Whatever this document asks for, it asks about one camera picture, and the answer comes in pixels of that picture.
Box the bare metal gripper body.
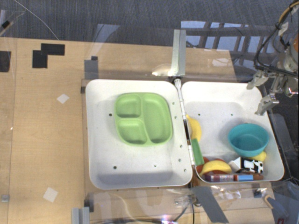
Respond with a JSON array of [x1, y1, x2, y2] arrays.
[[270, 52, 299, 98]]

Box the teal bowl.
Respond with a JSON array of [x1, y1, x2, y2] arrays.
[[227, 123, 270, 158]]

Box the white plastic tray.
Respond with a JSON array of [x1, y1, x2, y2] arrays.
[[181, 81, 285, 184], [85, 79, 194, 190]]

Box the yellow lemon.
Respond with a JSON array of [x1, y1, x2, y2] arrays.
[[248, 151, 268, 162]]

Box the black and white carton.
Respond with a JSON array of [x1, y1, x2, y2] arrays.
[[228, 157, 264, 174]]

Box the yellow banana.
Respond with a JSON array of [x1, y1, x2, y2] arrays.
[[199, 160, 233, 176], [185, 114, 202, 141]]

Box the blue and red packet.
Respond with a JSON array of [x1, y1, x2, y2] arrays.
[[233, 174, 255, 182]]

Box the green rectangular block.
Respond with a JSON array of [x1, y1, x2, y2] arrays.
[[191, 139, 205, 167]]

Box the dark red packet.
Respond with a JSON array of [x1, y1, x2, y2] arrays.
[[204, 174, 235, 182]]

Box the green divided plate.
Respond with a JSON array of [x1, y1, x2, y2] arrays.
[[114, 92, 173, 147]]

